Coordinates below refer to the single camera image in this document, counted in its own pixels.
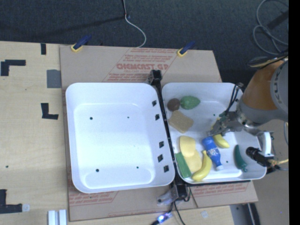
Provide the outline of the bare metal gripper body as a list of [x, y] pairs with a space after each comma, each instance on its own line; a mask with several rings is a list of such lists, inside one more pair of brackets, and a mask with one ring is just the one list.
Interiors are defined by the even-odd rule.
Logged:
[[238, 121], [237, 112], [222, 112], [217, 123], [222, 126], [222, 129], [227, 128], [228, 132], [240, 132], [243, 128], [243, 125]]

